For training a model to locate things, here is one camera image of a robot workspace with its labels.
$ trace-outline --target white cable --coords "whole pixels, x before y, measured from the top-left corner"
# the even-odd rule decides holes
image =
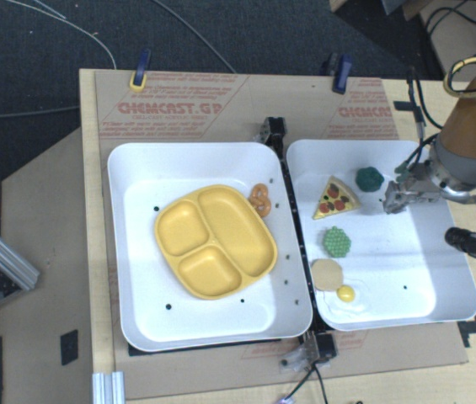
[[[56,15],[53,15],[52,13],[48,13],[42,9],[39,9],[39,8],[36,8],[35,6],[30,6],[29,4],[26,4],[26,3],[22,3],[22,2],[17,2],[16,0],[3,0],[4,2],[8,2],[8,3],[12,3],[12,4],[17,4],[19,6],[22,6],[23,8],[27,8],[27,9],[32,9],[32,10],[35,10],[36,12],[39,12],[39,13],[43,13],[44,15],[46,15],[47,17],[51,17],[53,19],[57,19],[58,21],[60,21],[61,23],[65,23],[71,27],[73,27],[74,29],[80,31],[81,33],[84,33],[85,35],[87,35],[90,39],[93,39],[95,40],[105,51],[106,53],[109,55],[110,59],[112,60],[112,67],[114,69],[117,69],[117,65],[116,65],[116,61],[114,59],[114,56],[112,55],[112,53],[110,52],[109,48],[107,48],[107,46],[101,42],[99,39],[97,39],[94,35],[92,35],[91,33],[89,33],[88,31],[86,31],[85,29],[82,29],[80,27],[78,27],[77,25],[73,24],[71,21],[67,21],[66,19],[62,19],[60,17],[57,17]]]

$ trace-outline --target blue object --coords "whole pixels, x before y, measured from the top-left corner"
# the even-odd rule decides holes
[[[333,80],[333,87],[331,88],[335,93],[346,93],[346,82],[350,75],[352,68],[352,58],[348,54],[342,54],[339,59],[339,66]]]
[[[148,48],[142,50],[142,53],[140,54],[140,59],[138,60],[138,65],[136,65],[136,73],[132,82],[133,85],[136,85],[137,87],[140,87],[142,85],[142,79],[144,78],[151,58],[152,52]]]

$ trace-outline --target beige round toy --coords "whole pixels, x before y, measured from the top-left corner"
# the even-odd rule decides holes
[[[311,273],[318,290],[335,292],[343,285],[342,267],[332,259],[315,260]]]

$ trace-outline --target white tray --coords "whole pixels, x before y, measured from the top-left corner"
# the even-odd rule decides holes
[[[125,144],[110,154],[108,172],[121,327],[133,347],[158,352],[307,331],[313,317],[308,285],[281,166],[270,148],[253,142]],[[257,183],[268,186],[274,205],[265,224],[277,244],[275,267],[237,294],[194,297],[158,248],[154,208],[212,184],[249,197]]]
[[[387,215],[382,200],[394,169],[417,147],[410,141],[309,141],[288,148],[287,161],[302,223],[308,260],[327,258],[322,238],[337,226],[351,239],[343,268],[345,283],[356,291],[352,303],[334,292],[316,290],[320,316],[343,331],[429,322],[466,320],[476,313],[476,288],[465,255],[444,241],[453,226],[445,200],[410,206]],[[385,177],[380,190],[360,191],[361,167],[376,167]],[[313,220],[329,176],[355,191],[362,207]]]

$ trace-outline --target pretzel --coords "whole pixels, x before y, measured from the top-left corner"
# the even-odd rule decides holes
[[[271,211],[271,201],[268,198],[268,188],[265,184],[256,184],[249,196],[249,202],[260,217],[266,217]]]

